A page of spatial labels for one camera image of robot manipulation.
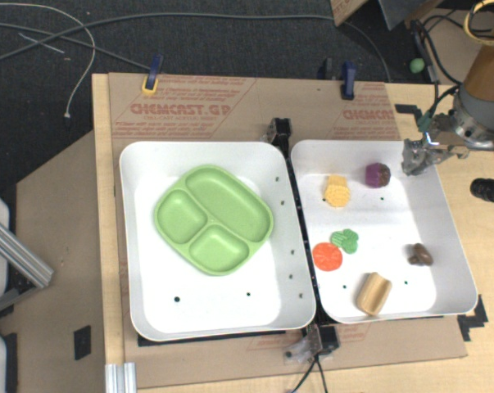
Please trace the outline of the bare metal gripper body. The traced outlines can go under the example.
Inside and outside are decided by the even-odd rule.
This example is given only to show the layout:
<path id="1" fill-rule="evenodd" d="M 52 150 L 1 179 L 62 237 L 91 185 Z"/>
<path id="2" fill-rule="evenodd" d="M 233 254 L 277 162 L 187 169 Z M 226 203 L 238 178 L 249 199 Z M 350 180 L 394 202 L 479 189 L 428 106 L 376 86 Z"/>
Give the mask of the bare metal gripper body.
<path id="1" fill-rule="evenodd" d="M 422 147 L 436 158 L 465 159 L 473 151 L 494 152 L 494 131 L 466 114 L 438 114 L 424 132 Z"/>

